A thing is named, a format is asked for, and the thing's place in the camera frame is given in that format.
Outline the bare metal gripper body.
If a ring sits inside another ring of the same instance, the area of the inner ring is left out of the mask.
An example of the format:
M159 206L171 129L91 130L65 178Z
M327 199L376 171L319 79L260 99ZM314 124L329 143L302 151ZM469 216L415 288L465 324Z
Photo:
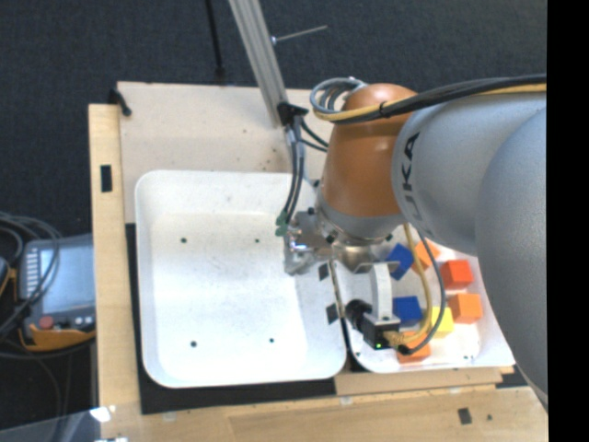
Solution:
M290 275L333 260L352 273L364 273L375 260L374 248L383 238L356 237L336 227L322 211L310 208L294 215L283 242L284 270Z

